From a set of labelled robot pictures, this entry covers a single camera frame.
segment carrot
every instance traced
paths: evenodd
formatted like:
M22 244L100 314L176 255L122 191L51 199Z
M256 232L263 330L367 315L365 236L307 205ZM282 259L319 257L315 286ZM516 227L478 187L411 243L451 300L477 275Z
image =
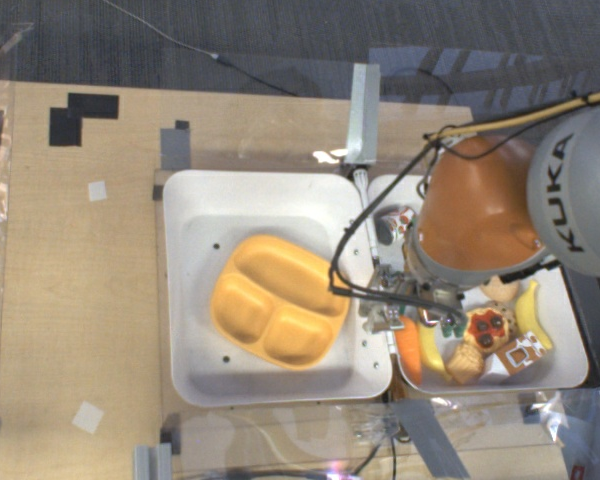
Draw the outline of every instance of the carrot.
M422 362L418 326L409 317L401 316L400 320L404 324L404 329L394 332L400 364L409 376L409 380L419 385L422 383Z

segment gray carpet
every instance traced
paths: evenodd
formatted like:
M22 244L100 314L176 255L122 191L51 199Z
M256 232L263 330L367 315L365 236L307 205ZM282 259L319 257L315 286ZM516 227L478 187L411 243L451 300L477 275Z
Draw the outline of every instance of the gray carpet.
M478 116L600 87L600 0L112 1L302 96L347 98L351 63L368 61L385 99ZM34 24L19 80L276 92L99 0L0 0L0 24L17 22Z

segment red food item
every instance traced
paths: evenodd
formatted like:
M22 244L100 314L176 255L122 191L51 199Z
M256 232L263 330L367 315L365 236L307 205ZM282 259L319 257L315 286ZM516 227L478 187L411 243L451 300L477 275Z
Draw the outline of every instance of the red food item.
M509 322L493 308L475 309L467 313L469 325L464 340L481 352L490 354L509 341Z

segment sticker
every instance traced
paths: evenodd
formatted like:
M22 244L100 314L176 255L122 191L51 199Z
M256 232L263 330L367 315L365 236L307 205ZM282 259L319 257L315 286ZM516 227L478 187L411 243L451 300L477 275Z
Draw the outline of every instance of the sticker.
M102 416L104 416L102 409L98 409L89 402L82 402L80 409L78 409L71 423L79 429L89 432L89 434L95 434Z
M107 198L107 187L104 181L89 183L89 201L103 201Z

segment yellow divided plate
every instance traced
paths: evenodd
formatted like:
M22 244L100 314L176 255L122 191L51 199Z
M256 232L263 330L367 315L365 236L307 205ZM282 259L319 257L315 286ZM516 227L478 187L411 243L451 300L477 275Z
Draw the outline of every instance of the yellow divided plate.
M291 370L317 364L338 337L349 300L329 292L329 263L290 242L256 235L233 251L211 296L225 338Z

